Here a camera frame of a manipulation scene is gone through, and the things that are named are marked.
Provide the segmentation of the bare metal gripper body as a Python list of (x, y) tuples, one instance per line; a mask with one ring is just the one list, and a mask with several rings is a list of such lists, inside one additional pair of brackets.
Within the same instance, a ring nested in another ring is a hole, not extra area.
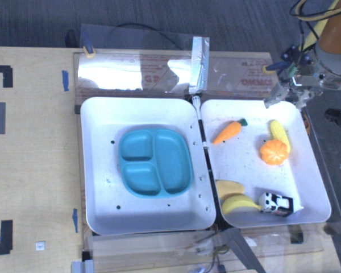
[(341, 76), (329, 72), (301, 73), (288, 72), (291, 88), (296, 91), (308, 90), (309, 92), (322, 93), (325, 90), (341, 90)]

